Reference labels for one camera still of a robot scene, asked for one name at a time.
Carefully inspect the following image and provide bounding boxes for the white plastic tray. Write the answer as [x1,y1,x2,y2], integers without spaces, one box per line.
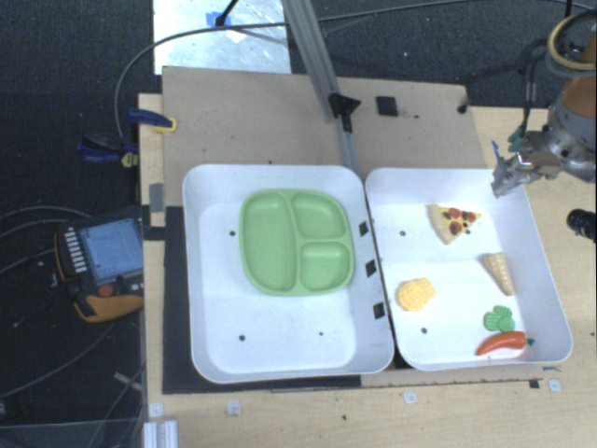
[364,166,574,372]
[181,163,396,385]

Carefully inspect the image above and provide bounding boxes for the beige waffle cone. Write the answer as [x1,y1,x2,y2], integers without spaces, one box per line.
[481,251,516,297]

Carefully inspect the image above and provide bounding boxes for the yellow corn piece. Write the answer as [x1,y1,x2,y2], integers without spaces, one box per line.
[396,277,437,314]

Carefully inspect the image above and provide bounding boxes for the pizza slice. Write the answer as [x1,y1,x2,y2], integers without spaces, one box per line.
[427,203,483,246]

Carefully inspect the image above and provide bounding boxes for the brown cardboard board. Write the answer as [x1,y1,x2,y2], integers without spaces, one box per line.
[160,65,547,390]

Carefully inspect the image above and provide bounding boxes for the green divided plate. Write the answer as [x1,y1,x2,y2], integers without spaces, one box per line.
[238,188,354,298]

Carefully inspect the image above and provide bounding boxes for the black cylinder on white bracket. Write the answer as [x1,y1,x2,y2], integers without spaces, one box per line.
[566,207,597,245]

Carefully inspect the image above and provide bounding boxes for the thin black rod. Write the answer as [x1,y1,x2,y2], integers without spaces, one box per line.
[361,170,398,369]

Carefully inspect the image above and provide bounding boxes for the green broccoli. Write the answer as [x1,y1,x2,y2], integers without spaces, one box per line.
[482,304,516,333]

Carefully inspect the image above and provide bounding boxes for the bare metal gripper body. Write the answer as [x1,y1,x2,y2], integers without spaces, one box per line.
[511,127,597,185]

